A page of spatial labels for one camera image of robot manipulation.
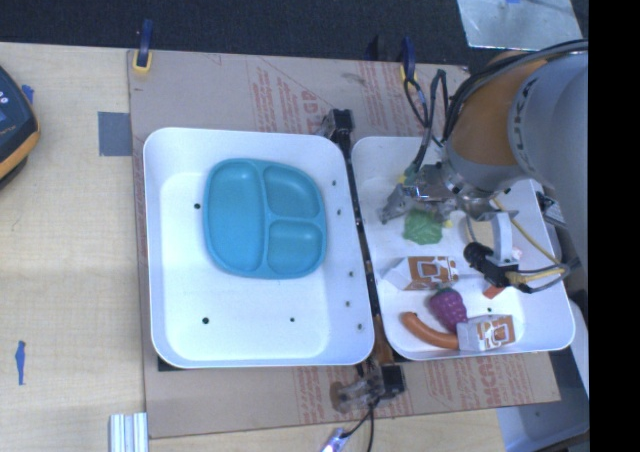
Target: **toy sausage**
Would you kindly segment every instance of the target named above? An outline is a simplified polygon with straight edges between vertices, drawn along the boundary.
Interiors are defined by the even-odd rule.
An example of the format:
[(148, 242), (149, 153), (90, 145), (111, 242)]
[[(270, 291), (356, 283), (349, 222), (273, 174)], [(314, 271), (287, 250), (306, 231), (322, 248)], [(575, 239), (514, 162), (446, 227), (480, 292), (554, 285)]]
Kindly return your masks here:
[(420, 340), (428, 344), (442, 347), (443, 349), (459, 349), (458, 335), (454, 333), (442, 333), (427, 326), (414, 312), (404, 312), (400, 315), (404, 326)]

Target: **blue marker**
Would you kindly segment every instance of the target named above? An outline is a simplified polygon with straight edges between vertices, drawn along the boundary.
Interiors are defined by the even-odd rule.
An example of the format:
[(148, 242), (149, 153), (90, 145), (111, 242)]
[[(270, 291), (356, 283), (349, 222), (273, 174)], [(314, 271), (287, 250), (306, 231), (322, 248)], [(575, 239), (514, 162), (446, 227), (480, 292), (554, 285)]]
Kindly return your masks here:
[(18, 367), (18, 384), (22, 386), (24, 384), (24, 360), (26, 354), (24, 348), (27, 346), (25, 342), (20, 340), (18, 342), (18, 350), (16, 351), (16, 366)]

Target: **wooden table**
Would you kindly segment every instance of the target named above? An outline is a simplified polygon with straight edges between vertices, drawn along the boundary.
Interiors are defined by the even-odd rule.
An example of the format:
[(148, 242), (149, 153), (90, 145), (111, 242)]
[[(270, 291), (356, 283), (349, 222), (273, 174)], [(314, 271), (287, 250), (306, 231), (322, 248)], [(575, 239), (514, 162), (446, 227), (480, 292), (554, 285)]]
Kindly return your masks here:
[[(126, 50), (0, 43), (0, 65), (34, 89), (43, 131), (0, 191), (0, 450), (103, 452), (110, 415), (145, 411), (131, 158), (98, 148), (98, 113), (129, 111)], [(149, 449), (314, 451), (335, 427), (151, 440)], [(364, 425), (346, 450), (368, 439)], [(482, 410), (376, 420), (373, 450), (504, 445), (495, 410)]]

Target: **blue divided plate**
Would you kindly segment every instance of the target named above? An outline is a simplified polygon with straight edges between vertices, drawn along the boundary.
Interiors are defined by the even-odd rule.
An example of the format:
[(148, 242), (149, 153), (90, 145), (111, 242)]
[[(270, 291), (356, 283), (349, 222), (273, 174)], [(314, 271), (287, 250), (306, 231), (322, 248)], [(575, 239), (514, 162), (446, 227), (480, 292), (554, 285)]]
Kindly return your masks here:
[(203, 200), (207, 249), (222, 269), (252, 278), (299, 278), (326, 251), (324, 203), (300, 169), (227, 159), (210, 171)]

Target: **small carton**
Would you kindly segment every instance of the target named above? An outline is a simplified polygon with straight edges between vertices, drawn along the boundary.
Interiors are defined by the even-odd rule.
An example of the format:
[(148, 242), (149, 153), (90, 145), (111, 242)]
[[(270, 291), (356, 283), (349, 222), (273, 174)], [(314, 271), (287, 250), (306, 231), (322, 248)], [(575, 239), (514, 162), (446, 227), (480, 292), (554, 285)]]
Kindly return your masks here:
[(487, 351), (517, 340), (516, 321), (511, 315), (480, 315), (456, 325), (461, 351)]
[(456, 262), (448, 256), (408, 256), (384, 275), (400, 290), (435, 290), (458, 281)]

